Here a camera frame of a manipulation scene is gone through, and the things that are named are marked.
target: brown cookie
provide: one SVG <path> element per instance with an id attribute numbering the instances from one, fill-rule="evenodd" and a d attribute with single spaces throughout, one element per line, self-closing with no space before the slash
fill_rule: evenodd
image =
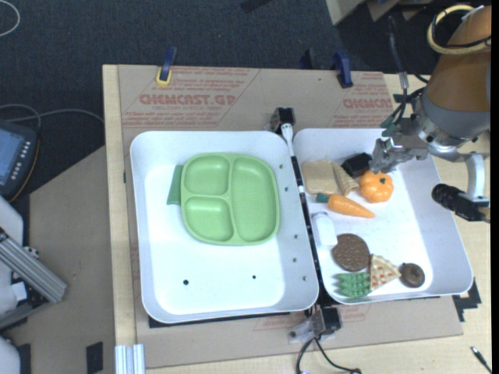
<path id="1" fill-rule="evenodd" d="M 421 287 L 424 283 L 424 271 L 415 263 L 403 263 L 400 266 L 400 281 L 410 288 Z"/>
<path id="2" fill-rule="evenodd" d="M 359 271 L 369 265 L 369 248 L 358 235 L 339 235 L 338 244 L 331 252 L 338 266 L 347 271 Z"/>

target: black electronic device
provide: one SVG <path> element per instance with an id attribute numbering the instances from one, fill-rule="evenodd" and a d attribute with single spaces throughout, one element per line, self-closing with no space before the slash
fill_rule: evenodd
<path id="1" fill-rule="evenodd" d="M 0 195 L 11 199 L 26 183 L 37 157 L 37 133 L 0 121 Z"/>

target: device screen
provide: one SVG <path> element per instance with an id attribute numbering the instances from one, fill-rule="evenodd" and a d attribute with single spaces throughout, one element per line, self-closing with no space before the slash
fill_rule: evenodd
<path id="1" fill-rule="evenodd" d="M 5 185 L 24 138 L 0 129 L 0 185 Z"/>

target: divided green plate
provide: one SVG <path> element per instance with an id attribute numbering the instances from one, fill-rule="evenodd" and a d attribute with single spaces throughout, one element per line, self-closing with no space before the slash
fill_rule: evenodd
<path id="1" fill-rule="evenodd" d="M 255 245 L 277 232 L 277 182 L 261 159 L 238 153 L 196 155 L 175 169 L 171 195 L 180 171 L 182 218 L 193 237 L 219 245 Z"/>

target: toy pumpkin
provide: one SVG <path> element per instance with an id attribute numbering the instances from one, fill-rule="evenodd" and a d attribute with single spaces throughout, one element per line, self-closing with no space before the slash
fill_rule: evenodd
<path id="1" fill-rule="evenodd" d="M 388 201 L 393 193 L 393 181 L 387 174 L 379 171 L 366 171 L 359 180 L 359 191 L 371 203 Z"/>

